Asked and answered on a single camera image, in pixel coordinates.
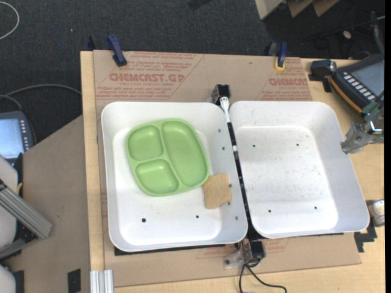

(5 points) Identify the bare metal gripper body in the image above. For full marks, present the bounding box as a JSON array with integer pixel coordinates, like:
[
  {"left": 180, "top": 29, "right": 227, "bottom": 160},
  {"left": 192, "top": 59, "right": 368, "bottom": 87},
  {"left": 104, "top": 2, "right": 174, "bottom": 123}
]
[{"left": 365, "top": 114, "right": 385, "bottom": 143}]

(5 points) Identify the white plastic tray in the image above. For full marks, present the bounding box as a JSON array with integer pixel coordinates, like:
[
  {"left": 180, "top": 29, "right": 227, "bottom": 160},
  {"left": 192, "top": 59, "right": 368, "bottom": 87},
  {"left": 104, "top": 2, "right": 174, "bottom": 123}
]
[
  {"left": 100, "top": 101, "right": 249, "bottom": 253},
  {"left": 228, "top": 100, "right": 371, "bottom": 239}
]

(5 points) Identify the small white can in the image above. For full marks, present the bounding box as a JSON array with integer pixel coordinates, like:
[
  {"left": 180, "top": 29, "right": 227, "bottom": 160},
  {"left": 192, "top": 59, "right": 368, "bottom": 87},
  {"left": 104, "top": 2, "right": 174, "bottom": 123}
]
[{"left": 366, "top": 199, "right": 385, "bottom": 227}]

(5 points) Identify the thin black and white rod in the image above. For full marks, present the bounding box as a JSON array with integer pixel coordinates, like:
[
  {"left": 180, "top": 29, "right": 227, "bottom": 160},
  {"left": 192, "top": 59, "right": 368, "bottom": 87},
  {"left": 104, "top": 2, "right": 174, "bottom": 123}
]
[{"left": 219, "top": 97, "right": 255, "bottom": 241}]

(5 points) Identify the tan bread slice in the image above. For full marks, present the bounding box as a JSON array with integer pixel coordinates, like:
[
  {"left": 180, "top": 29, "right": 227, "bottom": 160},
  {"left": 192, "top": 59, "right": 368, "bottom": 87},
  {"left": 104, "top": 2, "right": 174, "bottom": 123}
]
[{"left": 201, "top": 172, "right": 233, "bottom": 210}]

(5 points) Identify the green divided plate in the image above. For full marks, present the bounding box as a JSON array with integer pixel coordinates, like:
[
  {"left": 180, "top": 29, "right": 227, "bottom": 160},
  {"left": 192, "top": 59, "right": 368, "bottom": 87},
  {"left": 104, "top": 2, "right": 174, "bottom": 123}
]
[{"left": 124, "top": 118, "right": 211, "bottom": 198}]

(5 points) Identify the brown cardboard board red print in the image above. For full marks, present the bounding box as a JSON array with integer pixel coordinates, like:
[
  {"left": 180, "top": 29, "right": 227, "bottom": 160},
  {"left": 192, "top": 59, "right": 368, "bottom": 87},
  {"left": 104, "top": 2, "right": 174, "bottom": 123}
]
[{"left": 92, "top": 49, "right": 363, "bottom": 288}]

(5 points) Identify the black block with thin wires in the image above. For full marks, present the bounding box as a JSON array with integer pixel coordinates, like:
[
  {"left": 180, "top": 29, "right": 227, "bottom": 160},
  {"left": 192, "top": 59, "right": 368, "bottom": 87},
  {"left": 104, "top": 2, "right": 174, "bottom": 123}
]
[
  {"left": 224, "top": 239, "right": 266, "bottom": 270},
  {"left": 210, "top": 84, "right": 232, "bottom": 105}
]

